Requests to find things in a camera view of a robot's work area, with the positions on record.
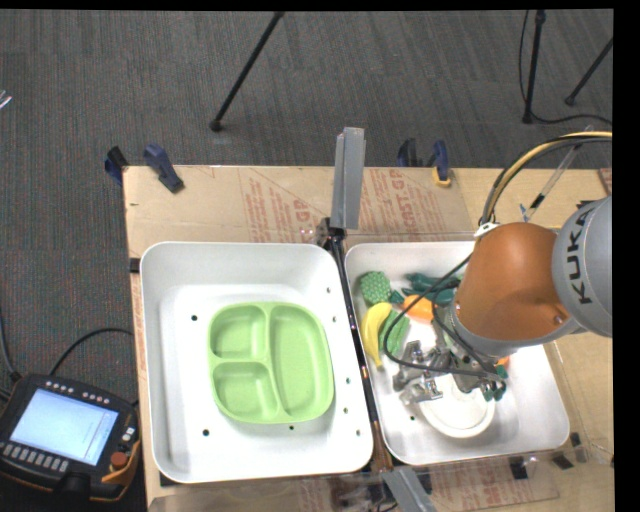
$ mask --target green plate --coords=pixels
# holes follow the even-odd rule
[[[324,414],[333,368],[320,320],[286,302],[220,309],[209,325],[209,367],[216,404],[247,423],[292,423]]]

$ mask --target toy banana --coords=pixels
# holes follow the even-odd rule
[[[362,317],[362,328],[360,329],[362,346],[365,353],[373,359],[376,368],[382,366],[378,349],[378,334],[382,324],[391,313],[391,308],[390,302],[378,302],[367,309]]]

